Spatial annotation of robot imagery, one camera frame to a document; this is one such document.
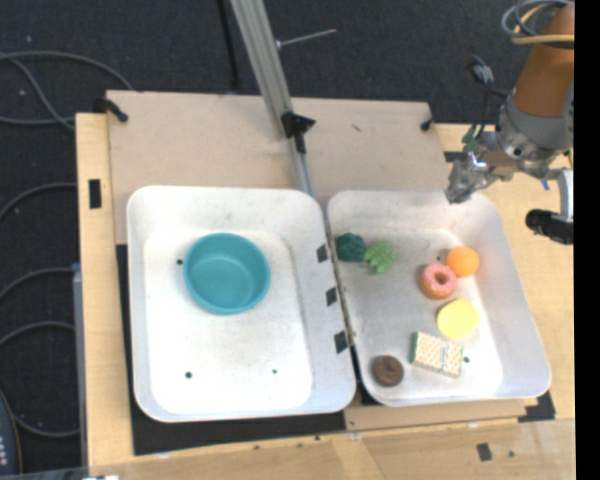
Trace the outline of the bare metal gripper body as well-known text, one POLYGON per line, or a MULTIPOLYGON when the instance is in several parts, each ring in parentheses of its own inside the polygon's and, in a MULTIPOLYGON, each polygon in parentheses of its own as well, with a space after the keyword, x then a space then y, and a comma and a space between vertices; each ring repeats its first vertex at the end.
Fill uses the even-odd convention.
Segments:
POLYGON ((521 132, 487 131, 467 142, 469 171, 481 184, 510 181, 517 173, 552 179, 552 164, 567 154, 567 148, 542 148, 521 132))

